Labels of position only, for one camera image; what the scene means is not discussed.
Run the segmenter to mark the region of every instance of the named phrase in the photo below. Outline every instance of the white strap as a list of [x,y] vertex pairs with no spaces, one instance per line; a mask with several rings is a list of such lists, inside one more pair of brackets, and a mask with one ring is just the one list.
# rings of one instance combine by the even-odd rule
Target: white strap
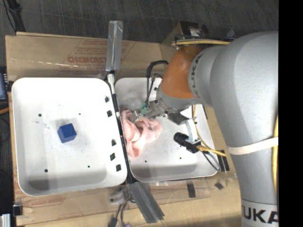
[[227,147],[229,153],[231,155],[244,155],[252,152],[256,152],[263,149],[268,149],[279,144],[279,137],[269,138],[267,140],[263,140],[248,146],[241,147]]

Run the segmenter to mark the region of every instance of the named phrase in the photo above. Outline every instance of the pink cloth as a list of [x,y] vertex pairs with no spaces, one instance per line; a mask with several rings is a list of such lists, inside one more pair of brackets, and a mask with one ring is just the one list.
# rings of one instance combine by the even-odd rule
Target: pink cloth
[[138,158],[144,146],[151,143],[161,134],[162,126],[158,120],[151,121],[148,118],[132,123],[129,121],[132,112],[128,109],[121,112],[124,136],[127,144],[127,153]]

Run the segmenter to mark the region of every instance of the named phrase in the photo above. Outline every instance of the black tube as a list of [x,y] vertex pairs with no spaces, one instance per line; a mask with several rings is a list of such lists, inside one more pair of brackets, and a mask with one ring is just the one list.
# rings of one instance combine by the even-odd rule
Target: black tube
[[15,29],[20,32],[25,32],[25,27],[21,17],[21,6],[16,0],[6,0],[9,5],[9,12],[14,19]]

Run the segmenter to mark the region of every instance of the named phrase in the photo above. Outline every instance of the cardboard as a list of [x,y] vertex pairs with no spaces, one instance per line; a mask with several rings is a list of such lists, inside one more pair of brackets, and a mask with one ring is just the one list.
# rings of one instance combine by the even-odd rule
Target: cardboard
[[[75,68],[74,65],[76,65],[80,68],[76,69],[76,71],[83,72],[84,74],[76,73],[73,69],[63,70],[62,67],[65,66],[57,65],[66,63],[70,56],[75,57],[75,53],[79,53],[82,50],[80,48],[83,46],[94,48],[93,51],[102,53],[102,56],[106,55],[106,39],[28,33],[18,33],[17,36],[6,36],[8,78],[14,81],[25,76],[87,77],[89,75],[91,77],[100,77],[102,70],[105,68],[105,61],[102,63],[92,63],[89,66],[84,66],[81,62],[76,62],[77,65],[69,64],[66,66],[68,68]],[[124,77],[145,77],[147,66],[151,61],[157,60],[162,60],[160,44],[123,41],[121,70],[117,71],[116,80]],[[154,68],[154,72],[161,75],[163,75],[164,71],[164,65]],[[207,108],[206,112],[216,149],[224,149],[227,152],[213,110]],[[117,210],[117,205],[111,205],[109,195],[119,192],[125,186],[42,197],[28,196],[22,192],[18,185],[11,93],[9,93],[9,114],[15,202],[23,206],[23,214],[16,217],[17,226],[74,227],[78,226],[78,223],[82,224],[79,226],[107,226],[111,216]],[[226,173],[219,173],[211,178],[189,180],[194,185],[195,198],[189,197],[188,181],[150,184],[150,191],[164,211],[165,220],[168,223],[172,222],[171,226],[178,226],[177,223],[189,223],[190,221],[187,218],[192,216],[194,212],[196,212],[197,216],[193,219],[204,218],[207,220],[206,223],[212,223],[212,221],[218,218],[221,218],[221,220],[226,218],[229,221],[231,219],[233,221],[234,218],[238,219],[241,215],[240,190],[230,156],[228,156],[228,163],[231,170]],[[215,187],[216,183],[221,183],[223,189],[217,189]],[[205,214],[201,214],[201,206],[208,206],[206,209],[212,209],[211,213],[203,210],[203,213],[208,214],[208,217]],[[132,220],[131,222],[138,224],[145,223],[136,204],[128,204],[126,209],[125,219]]]

